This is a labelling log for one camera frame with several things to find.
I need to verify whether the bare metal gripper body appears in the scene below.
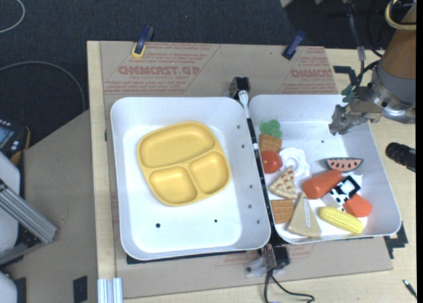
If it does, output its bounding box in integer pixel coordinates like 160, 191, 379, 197
344, 80, 417, 124

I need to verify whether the white plastic tray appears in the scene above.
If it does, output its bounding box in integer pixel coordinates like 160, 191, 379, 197
109, 96, 272, 261
247, 93, 403, 245

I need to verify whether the watermelon slice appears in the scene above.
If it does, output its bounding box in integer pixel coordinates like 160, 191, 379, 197
323, 157, 364, 175

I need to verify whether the white fried egg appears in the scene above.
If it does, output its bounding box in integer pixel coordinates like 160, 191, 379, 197
278, 146, 311, 181

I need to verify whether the green broccoli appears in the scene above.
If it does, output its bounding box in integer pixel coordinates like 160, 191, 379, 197
258, 119, 284, 140

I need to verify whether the orange carrot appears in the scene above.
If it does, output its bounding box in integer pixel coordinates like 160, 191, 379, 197
301, 169, 344, 200

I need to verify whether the black and white milk carton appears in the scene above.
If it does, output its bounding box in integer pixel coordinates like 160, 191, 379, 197
321, 173, 364, 213

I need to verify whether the red tomato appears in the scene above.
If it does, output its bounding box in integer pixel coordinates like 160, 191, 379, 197
260, 150, 284, 175

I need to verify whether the orange-red wedge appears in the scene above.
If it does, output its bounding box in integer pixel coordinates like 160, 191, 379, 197
343, 193, 374, 218

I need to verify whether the pizza slice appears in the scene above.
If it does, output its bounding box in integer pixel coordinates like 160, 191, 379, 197
268, 165, 299, 201

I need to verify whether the thin black and white rod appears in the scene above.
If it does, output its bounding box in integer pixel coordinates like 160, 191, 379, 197
238, 91, 276, 247

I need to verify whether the yellow corn cob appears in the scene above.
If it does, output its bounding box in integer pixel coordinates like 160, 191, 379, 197
319, 206, 365, 234

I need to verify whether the beige cheese wedge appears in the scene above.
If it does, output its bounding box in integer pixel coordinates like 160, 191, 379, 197
286, 191, 323, 238

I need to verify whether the brown cardboard board red print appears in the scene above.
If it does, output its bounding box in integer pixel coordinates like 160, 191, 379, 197
98, 40, 395, 300

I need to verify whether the yellow divided plate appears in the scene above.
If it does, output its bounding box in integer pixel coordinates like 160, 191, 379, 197
135, 120, 231, 208

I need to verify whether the black pen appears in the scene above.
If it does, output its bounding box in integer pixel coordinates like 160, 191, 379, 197
402, 279, 417, 299

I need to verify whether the black cylinder on white bracket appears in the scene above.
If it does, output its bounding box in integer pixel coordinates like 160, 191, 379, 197
385, 142, 417, 173

